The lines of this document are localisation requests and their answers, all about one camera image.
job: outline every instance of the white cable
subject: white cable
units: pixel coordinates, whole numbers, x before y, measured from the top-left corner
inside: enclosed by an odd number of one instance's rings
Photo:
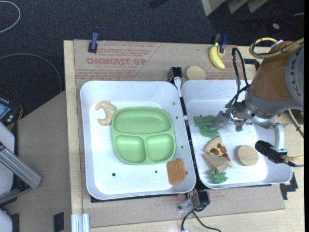
[[[9,3],[9,4],[12,4],[12,5],[14,5],[14,6],[16,7],[16,9],[18,10],[18,19],[14,22],[14,24],[12,24],[12,25],[11,25],[11,26],[9,26],[8,28],[6,28],[6,29],[4,29],[4,30],[0,31],[0,33],[3,33],[3,32],[5,32],[5,31],[7,31],[7,30],[11,29],[12,27],[14,27],[14,26],[15,26],[15,25],[19,22],[19,19],[20,19],[20,15],[21,15],[21,13],[20,13],[20,9],[19,9],[19,7],[18,7],[15,3],[10,2],[10,1],[0,1],[0,2],[2,2],[2,3]]]

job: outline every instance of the black floor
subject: black floor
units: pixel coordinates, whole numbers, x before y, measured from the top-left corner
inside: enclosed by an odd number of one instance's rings
[[[298,40],[304,37],[305,0],[270,0],[253,14],[245,4],[234,14],[222,4],[206,17],[201,0],[5,0],[21,11],[20,21],[0,33],[0,94],[9,94],[24,107],[24,116],[59,93],[55,70],[64,89],[63,41],[90,39],[93,26],[99,40],[210,44],[217,33],[228,44],[250,45],[260,37]],[[17,19],[17,9],[0,3],[0,31]],[[274,30],[274,18],[281,29]]]

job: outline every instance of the white tray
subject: white tray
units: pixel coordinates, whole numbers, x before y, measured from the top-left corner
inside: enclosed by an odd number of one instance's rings
[[[196,175],[177,89],[168,82],[90,81],[81,88],[84,129],[86,185],[97,199],[117,199],[149,195],[186,193],[193,189]],[[117,157],[112,143],[112,127],[101,126],[99,101],[117,109],[147,106],[165,110],[171,117],[176,137],[173,159],[182,158],[187,171],[184,181],[169,183],[166,163],[129,165]]]
[[[202,158],[203,148],[210,138],[200,134],[195,126],[194,116],[216,116],[219,111],[225,111],[225,105],[234,97],[237,91],[235,81],[187,81],[182,85],[183,99],[188,114],[189,127],[192,136],[198,174],[202,183],[211,189],[222,189],[243,186],[266,185],[288,182],[292,177],[292,168],[286,164],[275,164],[265,156],[258,153],[259,160],[254,166],[241,165],[236,156],[235,149],[240,145],[250,145],[254,148],[258,140],[275,145],[275,132],[273,129],[264,129],[257,125],[244,125],[243,131],[236,132],[233,122],[222,129],[219,134],[233,166],[228,167],[228,179],[220,184],[214,184],[208,173],[212,168]],[[244,99],[244,92],[238,101]]]

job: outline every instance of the pizza slice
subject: pizza slice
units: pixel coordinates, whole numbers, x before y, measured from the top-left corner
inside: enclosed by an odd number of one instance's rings
[[[224,157],[228,160],[228,165],[232,167],[232,162],[227,154],[226,147],[222,143],[221,137],[211,139],[208,144],[204,147],[203,151],[210,153],[214,156]]]

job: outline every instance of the banana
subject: banana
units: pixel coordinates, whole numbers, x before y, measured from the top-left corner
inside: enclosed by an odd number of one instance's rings
[[[219,43],[215,43],[210,49],[209,49],[209,57],[211,59],[211,62],[215,67],[217,67],[220,70],[225,69],[225,65],[222,62],[222,60],[219,58],[218,54],[218,48],[219,48]]]

